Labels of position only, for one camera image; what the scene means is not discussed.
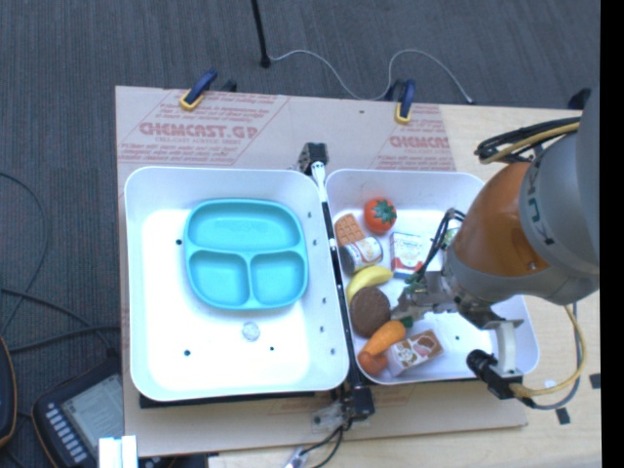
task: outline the black pole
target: black pole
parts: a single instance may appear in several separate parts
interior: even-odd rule
[[[260,59],[260,65],[262,67],[269,67],[271,65],[271,59],[266,53],[266,43],[264,41],[264,30],[262,29],[262,20],[260,19],[260,10],[257,6],[257,0],[252,0],[253,18],[255,19],[255,29],[257,30],[257,38],[260,42],[260,52],[262,58]]]

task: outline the cardboard sheet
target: cardboard sheet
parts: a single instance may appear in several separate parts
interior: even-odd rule
[[[119,240],[124,347],[125,433],[140,456],[310,443],[311,414],[332,402],[313,397],[142,409],[129,372],[129,297],[124,183],[144,166],[288,169],[307,142],[324,142],[328,173],[343,168],[452,172],[455,165],[436,105],[415,104],[407,125],[395,104],[208,92],[192,112],[183,90],[116,89]],[[394,437],[526,424],[516,401],[498,401],[483,383],[374,386],[376,413],[349,439]]]

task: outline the yellow banana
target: yellow banana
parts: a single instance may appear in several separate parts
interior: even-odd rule
[[[347,301],[351,301],[353,295],[368,286],[378,286],[392,279],[392,271],[382,265],[370,265],[358,270],[347,285]]]

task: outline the device screen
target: device screen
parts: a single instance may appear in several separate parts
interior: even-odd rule
[[[63,402],[61,408],[81,434],[93,457],[102,437],[124,434],[122,379],[119,373]]]

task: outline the dark gray carpet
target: dark gray carpet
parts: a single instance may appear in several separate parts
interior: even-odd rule
[[[259,7],[271,56],[319,54],[361,98],[384,93],[388,61],[403,49],[443,63],[482,105],[566,108],[600,79],[601,0],[259,0]],[[240,92],[349,97],[316,58],[294,55],[266,69],[259,60],[250,0],[0,0],[0,286],[117,325],[114,87],[185,88],[214,66],[217,83],[232,78]],[[426,56],[399,56],[399,78],[415,80],[416,101],[465,101]],[[31,187],[45,219],[8,176]],[[82,327],[9,292],[0,300],[12,348]],[[118,347],[119,333],[105,334]],[[28,412],[43,391],[104,355],[92,333],[15,353],[19,409]],[[1,467],[19,460],[49,466],[28,420],[0,451]]]

